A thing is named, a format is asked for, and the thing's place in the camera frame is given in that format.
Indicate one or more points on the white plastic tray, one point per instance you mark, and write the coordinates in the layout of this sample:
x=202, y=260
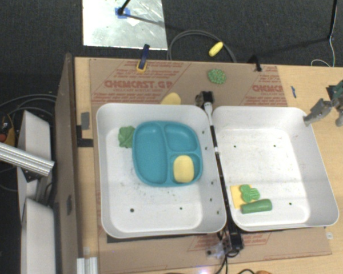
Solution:
x=263, y=164
x=148, y=210

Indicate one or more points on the green toy broccoli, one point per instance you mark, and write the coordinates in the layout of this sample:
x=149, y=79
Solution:
x=249, y=193

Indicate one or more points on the green dotted round toy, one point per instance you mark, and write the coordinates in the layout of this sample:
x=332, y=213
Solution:
x=217, y=76

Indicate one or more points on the thin black and white rod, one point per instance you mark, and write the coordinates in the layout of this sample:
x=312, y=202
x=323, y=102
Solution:
x=217, y=150

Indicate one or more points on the green toy cucumber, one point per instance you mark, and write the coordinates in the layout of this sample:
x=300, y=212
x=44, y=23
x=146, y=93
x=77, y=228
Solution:
x=256, y=206

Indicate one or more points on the yellow toy cheese slice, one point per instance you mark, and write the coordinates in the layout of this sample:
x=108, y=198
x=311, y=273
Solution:
x=235, y=196

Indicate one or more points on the yellow toy corn cob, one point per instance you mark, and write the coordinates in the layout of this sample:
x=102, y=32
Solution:
x=215, y=48

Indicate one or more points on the brown cardboard board red print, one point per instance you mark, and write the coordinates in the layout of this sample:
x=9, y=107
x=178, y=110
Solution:
x=188, y=76

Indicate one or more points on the yellow toy bread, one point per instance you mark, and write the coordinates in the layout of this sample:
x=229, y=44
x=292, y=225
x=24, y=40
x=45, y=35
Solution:
x=183, y=168

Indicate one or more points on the pale yellow toy food piece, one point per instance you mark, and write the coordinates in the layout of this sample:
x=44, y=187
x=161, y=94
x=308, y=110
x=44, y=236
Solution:
x=172, y=98

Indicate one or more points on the blue divided plate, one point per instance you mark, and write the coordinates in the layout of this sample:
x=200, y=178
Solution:
x=151, y=153

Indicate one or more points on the green toy lettuce leaf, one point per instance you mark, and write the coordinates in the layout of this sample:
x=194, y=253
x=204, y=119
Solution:
x=125, y=137

